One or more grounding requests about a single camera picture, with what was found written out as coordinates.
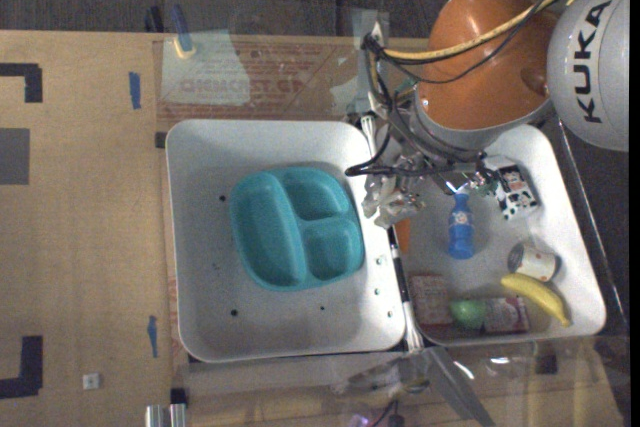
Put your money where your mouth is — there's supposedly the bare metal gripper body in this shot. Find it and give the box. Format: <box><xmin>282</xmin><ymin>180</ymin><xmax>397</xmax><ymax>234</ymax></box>
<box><xmin>392</xmin><ymin>152</ymin><xmax>436</xmax><ymax>210</ymax></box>

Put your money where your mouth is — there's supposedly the blue bottle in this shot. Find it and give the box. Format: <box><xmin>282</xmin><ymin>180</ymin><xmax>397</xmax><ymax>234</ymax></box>
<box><xmin>446</xmin><ymin>192</ymin><xmax>476</xmax><ymax>261</ymax></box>

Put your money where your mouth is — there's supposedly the white carton with cow print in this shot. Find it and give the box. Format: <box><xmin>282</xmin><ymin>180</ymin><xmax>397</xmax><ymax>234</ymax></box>
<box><xmin>482</xmin><ymin>154</ymin><xmax>541</xmax><ymax>222</ymax></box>

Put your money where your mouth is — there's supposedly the pink packet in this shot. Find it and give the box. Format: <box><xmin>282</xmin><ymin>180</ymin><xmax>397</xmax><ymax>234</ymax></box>
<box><xmin>408</xmin><ymin>273</ymin><xmax>454</xmax><ymax>328</ymax></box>

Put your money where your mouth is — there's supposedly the white plastic tray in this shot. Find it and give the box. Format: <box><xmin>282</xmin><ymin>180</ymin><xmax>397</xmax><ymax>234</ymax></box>
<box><xmin>393</xmin><ymin>123</ymin><xmax>608</xmax><ymax>349</ymax></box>
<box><xmin>164</xmin><ymin>118</ymin><xmax>408</xmax><ymax>364</ymax></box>

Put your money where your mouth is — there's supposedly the blue divided plate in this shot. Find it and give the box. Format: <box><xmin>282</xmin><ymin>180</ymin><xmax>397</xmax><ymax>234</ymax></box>
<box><xmin>228</xmin><ymin>165</ymin><xmax>367</xmax><ymax>293</ymax></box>

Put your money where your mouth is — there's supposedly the green apple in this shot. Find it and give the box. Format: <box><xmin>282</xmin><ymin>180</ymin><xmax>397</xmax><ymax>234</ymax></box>
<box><xmin>448</xmin><ymin>298</ymin><xmax>488</xmax><ymax>332</ymax></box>

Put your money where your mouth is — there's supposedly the white can with orange dots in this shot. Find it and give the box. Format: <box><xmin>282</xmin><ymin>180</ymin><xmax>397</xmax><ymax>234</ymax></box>
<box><xmin>506</xmin><ymin>241</ymin><xmax>559</xmax><ymax>283</ymax></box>

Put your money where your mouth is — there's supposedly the pink and white carton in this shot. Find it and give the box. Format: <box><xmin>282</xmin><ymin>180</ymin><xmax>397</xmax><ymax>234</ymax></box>
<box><xmin>482</xmin><ymin>296</ymin><xmax>532</xmax><ymax>336</ymax></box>

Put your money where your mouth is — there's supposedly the yellow banana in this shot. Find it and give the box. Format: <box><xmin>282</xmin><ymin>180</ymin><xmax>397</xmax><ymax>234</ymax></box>
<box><xmin>500</xmin><ymin>272</ymin><xmax>573</xmax><ymax>329</ymax></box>

